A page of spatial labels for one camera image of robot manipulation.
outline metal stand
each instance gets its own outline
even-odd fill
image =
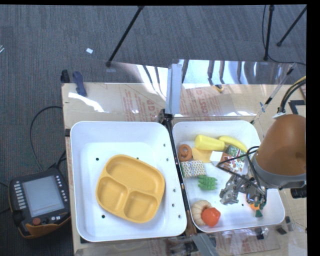
[[[307,6],[303,8],[302,12],[299,14],[296,20],[292,23],[291,27],[288,29],[288,31],[285,33],[282,39],[276,44],[277,46],[279,47],[281,46],[282,42],[286,39],[287,35],[289,35],[290,31],[294,28],[294,26],[297,24],[297,22],[300,20],[301,16],[305,13],[306,10],[307,10]]]
[[[145,7],[144,5],[138,5],[138,10],[136,11],[133,19],[131,20],[129,26],[126,28],[126,30],[125,30],[123,36],[121,37],[119,43],[117,44],[116,48],[114,49],[113,53],[111,54],[111,57],[109,58],[109,60],[105,64],[107,67],[110,67],[111,61],[114,59],[115,55],[117,54],[117,51],[119,50],[119,48],[122,45],[123,41],[125,40],[127,34],[129,33],[131,27],[135,23],[136,19],[138,18],[140,12],[143,10],[144,7]]]
[[[268,30],[267,30],[267,34],[266,34],[266,44],[265,44],[265,53],[264,53],[264,57],[263,60],[267,61],[268,60],[268,51],[269,51],[269,41],[270,41],[270,32],[271,32],[271,23],[272,23],[272,14],[275,10],[275,6],[273,4],[270,4],[269,7],[269,22],[268,22]],[[305,11],[307,10],[307,6],[304,7],[304,9],[302,10],[302,12],[299,14],[299,16],[295,19],[295,21],[292,23],[291,27],[288,29],[288,31],[285,33],[285,35],[282,37],[282,39],[276,44],[277,46],[281,46],[282,42],[285,40],[285,38],[287,37],[287,35],[289,35],[290,31],[294,28],[294,26],[297,24],[297,22],[300,20],[300,18],[302,17],[302,15],[305,13]]]
[[[268,60],[268,51],[269,51],[269,41],[270,41],[270,32],[271,32],[271,22],[272,22],[272,14],[275,10],[275,7],[273,4],[270,4],[269,7],[269,22],[268,22],[268,30],[266,34],[266,43],[265,43],[265,52],[264,52],[264,57],[263,60],[267,61]]]

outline blue clamp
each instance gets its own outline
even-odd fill
[[[79,95],[86,97],[87,96],[87,92],[84,86],[84,80],[82,77],[82,74],[79,71],[75,71],[72,74],[73,79],[77,85],[76,91]]]

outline white paper scrap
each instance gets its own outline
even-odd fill
[[[92,54],[92,53],[94,52],[94,50],[92,50],[92,49],[90,49],[90,48],[87,48],[87,49],[86,49],[86,52]]]
[[[210,161],[213,162],[214,165],[218,164],[221,161],[222,154],[222,151],[212,151]]]

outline tomato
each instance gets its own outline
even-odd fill
[[[221,213],[215,207],[205,209],[202,214],[201,218],[209,227],[214,227],[217,225],[220,219]]]

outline toy banana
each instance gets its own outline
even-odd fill
[[[225,144],[229,144],[229,145],[233,145],[238,149],[241,149],[244,152],[247,152],[247,147],[239,140],[237,140],[236,138],[230,137],[230,136],[220,136],[218,138],[219,141],[224,142]]]
[[[198,150],[224,151],[226,145],[221,139],[199,134],[195,137],[194,146]]]

